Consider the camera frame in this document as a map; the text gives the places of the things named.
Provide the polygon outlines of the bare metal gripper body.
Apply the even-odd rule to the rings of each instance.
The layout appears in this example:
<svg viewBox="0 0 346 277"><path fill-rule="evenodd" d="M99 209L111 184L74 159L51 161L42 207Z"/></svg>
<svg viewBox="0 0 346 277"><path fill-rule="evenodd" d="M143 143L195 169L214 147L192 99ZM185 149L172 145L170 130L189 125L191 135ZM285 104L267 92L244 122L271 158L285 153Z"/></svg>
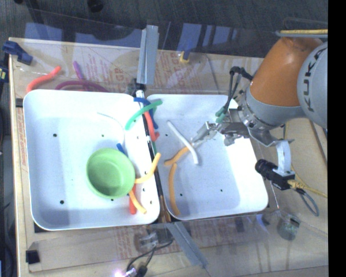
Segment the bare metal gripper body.
<svg viewBox="0 0 346 277"><path fill-rule="evenodd" d="M244 110L229 108L219 126L219 133L227 136L237 135L241 137L249 137L249 124L249 117L246 115Z"/></svg>

